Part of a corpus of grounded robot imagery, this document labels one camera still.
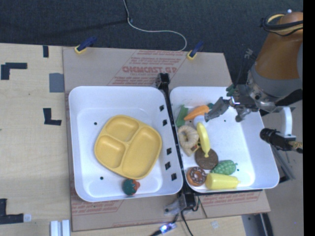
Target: brown round toy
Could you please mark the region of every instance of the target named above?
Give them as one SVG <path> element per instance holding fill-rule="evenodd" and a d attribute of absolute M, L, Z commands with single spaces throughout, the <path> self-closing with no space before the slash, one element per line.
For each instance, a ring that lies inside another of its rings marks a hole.
<path fill-rule="evenodd" d="M 205 157 L 205 153 L 199 148 L 195 152 L 195 161 L 196 163 L 205 170 L 212 170 L 219 162 L 217 153 L 210 149 L 208 157 Z"/>
<path fill-rule="evenodd" d="M 191 167 L 187 172 L 187 182 L 192 186 L 201 186 L 206 181 L 207 174 L 200 167 Z"/>

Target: wooden table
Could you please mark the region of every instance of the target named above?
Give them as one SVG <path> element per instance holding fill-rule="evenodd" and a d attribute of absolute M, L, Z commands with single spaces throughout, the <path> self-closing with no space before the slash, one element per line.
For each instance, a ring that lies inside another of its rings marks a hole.
<path fill-rule="evenodd" d="M 0 225 L 0 235 L 49 235 L 53 220 L 70 220 L 70 189 L 64 93 L 49 91 L 49 74 L 63 74 L 62 47 L 0 44 L 0 64 L 27 62 L 27 70 L 11 69 L 0 80 L 0 198 L 7 214 L 31 214 L 31 222 Z M 44 108 L 61 125 L 44 124 Z M 245 236 L 241 216 L 188 221 L 194 235 Z M 189 235 L 183 222 L 168 235 Z M 161 225 L 86 232 L 74 236 L 150 235 Z"/>

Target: cardboard box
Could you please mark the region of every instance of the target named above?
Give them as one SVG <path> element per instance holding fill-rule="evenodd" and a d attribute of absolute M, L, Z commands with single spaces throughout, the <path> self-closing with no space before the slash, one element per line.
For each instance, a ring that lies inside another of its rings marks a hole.
<path fill-rule="evenodd" d="M 89 203 L 75 192 L 69 123 L 69 92 L 78 86 L 154 86 L 158 73 L 168 73 L 170 90 L 179 86 L 228 87 L 231 78 L 220 53 L 198 53 L 194 60 L 186 52 L 88 48 L 77 55 L 63 49 L 68 157 L 71 183 L 72 230 L 92 230 L 173 220 L 164 206 L 177 195 Z M 270 211 L 264 191 L 200 196 L 201 207 L 186 219 L 202 219 Z"/>

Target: blue clip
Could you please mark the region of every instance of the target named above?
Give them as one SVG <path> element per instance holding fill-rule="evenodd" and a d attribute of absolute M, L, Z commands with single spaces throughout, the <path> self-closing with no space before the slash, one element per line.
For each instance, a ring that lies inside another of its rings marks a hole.
<path fill-rule="evenodd" d="M 200 52 L 203 49 L 203 41 L 199 41 L 199 43 L 195 46 L 193 50 L 191 50 L 189 53 L 187 53 L 187 58 L 190 60 L 193 60 L 197 52 Z"/>
<path fill-rule="evenodd" d="M 92 46 L 95 42 L 97 41 L 96 37 L 89 37 L 87 40 L 85 40 L 84 42 L 82 42 L 80 45 L 78 45 L 77 47 L 74 48 L 75 52 L 77 54 L 81 54 L 84 51 L 86 51 L 87 47 Z"/>

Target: yellow divided plate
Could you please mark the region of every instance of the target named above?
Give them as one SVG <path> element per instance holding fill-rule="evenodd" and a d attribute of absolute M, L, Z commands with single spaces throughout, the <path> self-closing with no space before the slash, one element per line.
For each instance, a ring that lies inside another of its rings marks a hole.
<path fill-rule="evenodd" d="M 131 179 L 146 177 L 162 148 L 162 138 L 149 125 L 129 116 L 110 118 L 94 146 L 97 160 L 113 172 Z"/>

